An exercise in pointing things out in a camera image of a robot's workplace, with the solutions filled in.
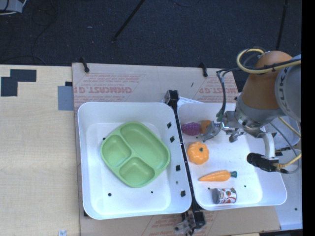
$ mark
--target purple vegetable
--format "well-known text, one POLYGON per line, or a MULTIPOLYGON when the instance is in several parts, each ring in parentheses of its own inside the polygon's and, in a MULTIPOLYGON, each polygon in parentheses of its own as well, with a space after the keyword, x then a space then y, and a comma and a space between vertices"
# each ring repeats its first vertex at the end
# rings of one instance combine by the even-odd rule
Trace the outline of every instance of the purple vegetable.
POLYGON ((197 122, 190 122, 182 125, 182 132, 189 136, 195 136, 200 133, 201 125, 197 122))

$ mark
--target green plate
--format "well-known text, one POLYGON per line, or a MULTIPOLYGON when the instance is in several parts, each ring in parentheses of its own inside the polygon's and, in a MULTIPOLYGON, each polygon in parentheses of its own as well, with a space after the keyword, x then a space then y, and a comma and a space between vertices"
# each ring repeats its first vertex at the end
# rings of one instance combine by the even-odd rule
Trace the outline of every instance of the green plate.
POLYGON ((125 184, 143 187, 169 164, 170 151, 147 126, 137 121, 116 128, 102 142, 100 154, 105 164, 125 184))

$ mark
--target dark background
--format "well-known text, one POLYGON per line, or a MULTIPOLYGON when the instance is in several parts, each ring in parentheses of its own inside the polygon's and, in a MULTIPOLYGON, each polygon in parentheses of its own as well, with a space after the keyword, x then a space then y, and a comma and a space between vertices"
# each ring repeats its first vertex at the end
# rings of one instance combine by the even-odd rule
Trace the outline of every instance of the dark background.
MULTIPOLYGON (((28 0, 22 13, 0 11, 0 64, 233 68, 253 46, 301 54, 302 0, 145 0, 112 43, 140 1, 28 0)), ((241 91, 247 74, 234 77, 241 91)))

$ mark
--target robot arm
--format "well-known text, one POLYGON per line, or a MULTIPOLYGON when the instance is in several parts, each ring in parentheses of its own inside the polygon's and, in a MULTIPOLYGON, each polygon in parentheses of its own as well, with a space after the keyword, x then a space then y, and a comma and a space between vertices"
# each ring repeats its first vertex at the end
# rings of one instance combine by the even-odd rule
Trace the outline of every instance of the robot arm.
POLYGON ((220 130, 230 135, 230 142, 244 134, 263 138, 265 155, 250 153, 247 161, 265 171, 279 171, 273 141, 276 133, 266 133, 261 128, 283 116, 301 122, 301 55, 292 58, 281 51, 252 48, 238 55, 237 64, 250 74, 236 101, 235 111, 221 109, 217 115, 219 122, 207 127, 203 140, 214 137, 220 130), (261 53, 254 68, 240 62, 248 52, 261 53))

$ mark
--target can label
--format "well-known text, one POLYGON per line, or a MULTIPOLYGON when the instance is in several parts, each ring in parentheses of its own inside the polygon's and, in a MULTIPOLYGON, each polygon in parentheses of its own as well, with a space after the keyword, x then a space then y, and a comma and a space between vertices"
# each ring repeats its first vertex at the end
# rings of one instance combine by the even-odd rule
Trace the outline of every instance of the can label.
POLYGON ((215 188, 212 199, 215 204, 232 204, 236 202, 236 191, 234 188, 215 188))

